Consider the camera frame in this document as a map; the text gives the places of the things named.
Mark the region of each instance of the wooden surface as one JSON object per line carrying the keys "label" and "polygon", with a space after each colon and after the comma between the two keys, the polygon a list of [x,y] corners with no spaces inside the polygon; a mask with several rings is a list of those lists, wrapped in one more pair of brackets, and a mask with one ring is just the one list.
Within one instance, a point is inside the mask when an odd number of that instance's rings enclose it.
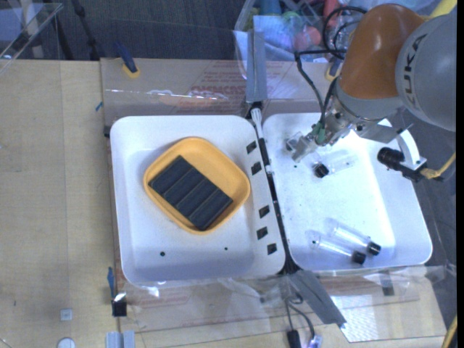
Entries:
{"label": "wooden surface", "polygon": [[[104,347],[118,329],[107,283],[114,243],[100,79],[96,62],[19,60],[0,77],[0,347],[55,347],[65,336],[77,348]],[[381,340],[349,344],[338,327],[316,326],[323,347],[440,347],[431,284],[418,275],[415,286],[404,303],[345,310],[352,321],[377,321]],[[72,320],[60,320],[67,308]],[[138,332],[136,346],[288,346],[285,332],[253,336],[247,325],[217,326],[224,339],[210,343],[201,343],[207,328]],[[411,339],[390,339],[398,336]]]}

